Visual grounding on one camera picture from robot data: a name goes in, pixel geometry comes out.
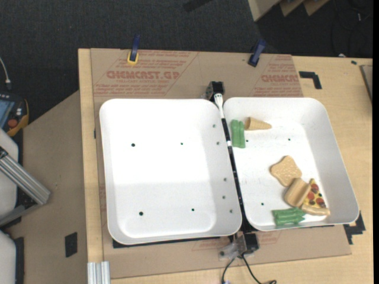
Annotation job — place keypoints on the white plastic tray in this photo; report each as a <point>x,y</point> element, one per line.
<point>314,146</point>
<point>165,173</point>

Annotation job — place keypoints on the toy pizza slice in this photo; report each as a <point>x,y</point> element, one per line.
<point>315,200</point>

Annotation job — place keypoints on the tan toy bread slice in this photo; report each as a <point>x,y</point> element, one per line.
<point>285,170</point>

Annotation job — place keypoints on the green toy beans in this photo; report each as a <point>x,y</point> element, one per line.
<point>287,216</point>
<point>238,134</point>

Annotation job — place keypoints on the brown cardboard board red print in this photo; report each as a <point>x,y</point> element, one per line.
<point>177,78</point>

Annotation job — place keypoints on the tan toy ice cream cone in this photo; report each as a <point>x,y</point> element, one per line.
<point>254,124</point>

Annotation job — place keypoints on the tan toy bread roll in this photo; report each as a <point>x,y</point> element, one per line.
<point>295,192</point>

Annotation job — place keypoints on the thin black and white rod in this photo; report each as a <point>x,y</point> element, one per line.
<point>234,161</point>

